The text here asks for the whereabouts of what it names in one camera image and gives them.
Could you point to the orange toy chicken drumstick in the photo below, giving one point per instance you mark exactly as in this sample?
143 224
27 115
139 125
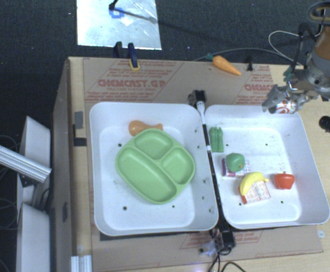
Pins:
138 126

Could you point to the orange carrot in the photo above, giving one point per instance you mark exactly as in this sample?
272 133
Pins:
227 65

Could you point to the white and pink packet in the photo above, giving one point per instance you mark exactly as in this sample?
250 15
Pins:
228 173

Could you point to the green toy pepper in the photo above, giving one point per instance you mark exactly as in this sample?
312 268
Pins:
234 161

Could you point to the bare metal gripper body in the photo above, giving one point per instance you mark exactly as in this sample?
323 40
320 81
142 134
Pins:
299 85

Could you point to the white plastic tray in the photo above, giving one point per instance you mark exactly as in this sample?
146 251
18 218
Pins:
267 214
111 208

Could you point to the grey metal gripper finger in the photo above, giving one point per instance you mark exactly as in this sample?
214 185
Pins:
301 101
273 97

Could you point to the red toy pepper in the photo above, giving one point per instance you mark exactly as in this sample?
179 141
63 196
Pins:
284 181

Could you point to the green divided plate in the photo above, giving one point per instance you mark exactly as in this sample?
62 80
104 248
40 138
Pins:
153 169

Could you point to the yellow banana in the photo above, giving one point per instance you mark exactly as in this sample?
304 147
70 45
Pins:
251 180

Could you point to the orange and white carton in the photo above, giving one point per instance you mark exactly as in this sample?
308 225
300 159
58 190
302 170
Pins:
259 195

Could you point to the green toy asparagus bundle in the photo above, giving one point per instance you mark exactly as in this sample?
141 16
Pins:
216 140

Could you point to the brown cardboard board red print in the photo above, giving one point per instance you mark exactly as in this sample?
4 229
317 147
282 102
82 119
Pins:
168 78

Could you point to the thin black and white rod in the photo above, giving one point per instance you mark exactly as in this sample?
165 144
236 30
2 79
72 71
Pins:
211 166

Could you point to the red and white can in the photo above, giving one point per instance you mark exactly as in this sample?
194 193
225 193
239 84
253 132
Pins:
284 108

